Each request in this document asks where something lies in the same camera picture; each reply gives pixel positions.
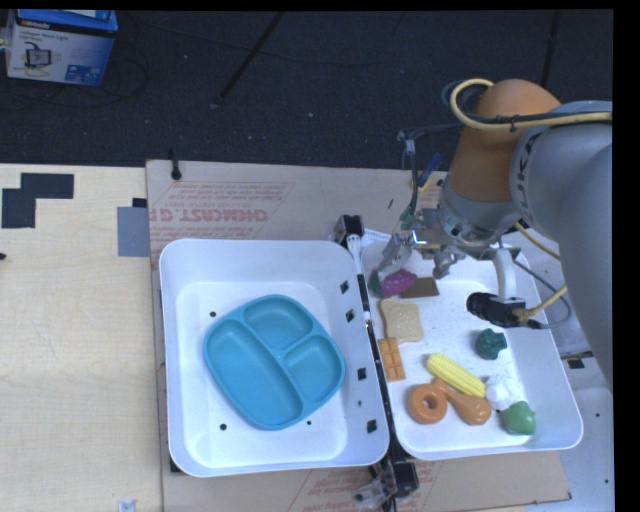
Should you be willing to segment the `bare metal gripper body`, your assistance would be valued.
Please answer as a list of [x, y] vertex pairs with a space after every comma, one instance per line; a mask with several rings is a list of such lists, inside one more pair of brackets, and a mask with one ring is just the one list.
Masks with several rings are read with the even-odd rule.
[[415, 215], [413, 230], [429, 249], [480, 256], [511, 228], [510, 206], [441, 206]]

